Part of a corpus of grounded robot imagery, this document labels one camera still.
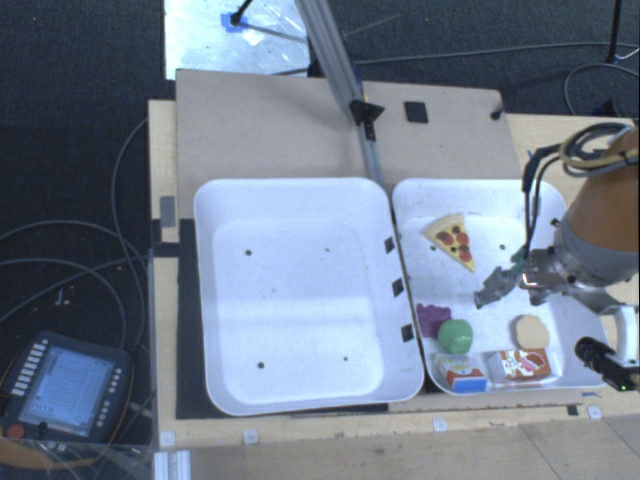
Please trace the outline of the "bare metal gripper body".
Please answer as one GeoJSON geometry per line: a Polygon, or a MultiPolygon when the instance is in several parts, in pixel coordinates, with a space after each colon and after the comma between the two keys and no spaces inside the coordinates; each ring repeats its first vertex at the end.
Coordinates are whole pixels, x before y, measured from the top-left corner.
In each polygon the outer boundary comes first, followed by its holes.
{"type": "Polygon", "coordinates": [[[532,306],[545,304],[552,295],[569,296],[569,275],[558,263],[556,247],[533,249],[527,256],[524,268],[517,277],[517,286],[526,291],[532,306]]]}

